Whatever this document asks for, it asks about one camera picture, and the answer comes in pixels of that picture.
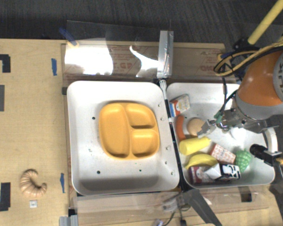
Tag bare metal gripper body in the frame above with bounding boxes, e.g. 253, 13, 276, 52
216, 107, 275, 134

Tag tan round bread roll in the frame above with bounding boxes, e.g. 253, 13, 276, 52
186, 117, 205, 137

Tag orange sausage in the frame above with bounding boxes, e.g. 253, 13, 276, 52
175, 115, 187, 142

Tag white plastic tray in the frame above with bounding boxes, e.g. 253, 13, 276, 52
166, 82, 276, 189
66, 80, 181, 196

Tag yellow banana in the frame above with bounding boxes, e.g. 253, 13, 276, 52
184, 153, 219, 170

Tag orange and white carton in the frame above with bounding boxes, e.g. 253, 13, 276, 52
209, 143, 237, 165

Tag white blue red carton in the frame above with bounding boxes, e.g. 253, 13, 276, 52
169, 93, 191, 117

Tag green grapes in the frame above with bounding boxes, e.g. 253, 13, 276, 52
234, 149, 252, 173

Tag red can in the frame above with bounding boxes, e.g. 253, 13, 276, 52
188, 165, 216, 186

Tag black and white carton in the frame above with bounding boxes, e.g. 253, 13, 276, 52
204, 163, 241, 181

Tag yellow divided plate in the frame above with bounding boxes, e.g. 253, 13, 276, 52
98, 102, 161, 160

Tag tan croissant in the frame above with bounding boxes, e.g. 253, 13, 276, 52
19, 169, 48, 200

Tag black cylinder on white bracket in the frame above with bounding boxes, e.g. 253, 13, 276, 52
249, 126, 283, 167

